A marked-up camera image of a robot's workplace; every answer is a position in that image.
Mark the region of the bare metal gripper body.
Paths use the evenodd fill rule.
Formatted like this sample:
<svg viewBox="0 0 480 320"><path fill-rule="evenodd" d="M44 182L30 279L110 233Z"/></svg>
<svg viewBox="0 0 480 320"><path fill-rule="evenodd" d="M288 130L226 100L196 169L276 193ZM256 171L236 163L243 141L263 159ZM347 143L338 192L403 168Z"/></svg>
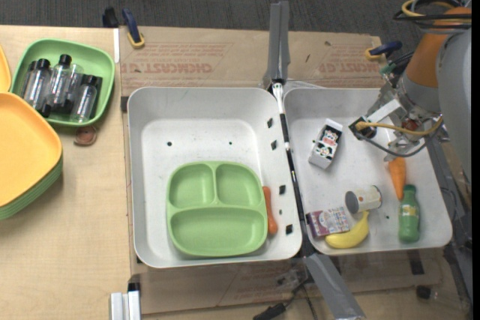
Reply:
<svg viewBox="0 0 480 320"><path fill-rule="evenodd" d="M399 107L396 110L396 125L403 131L396 132L399 143L420 143L429 139L443 124L443 117L439 113L426 112L414 107L411 110Z"/></svg>

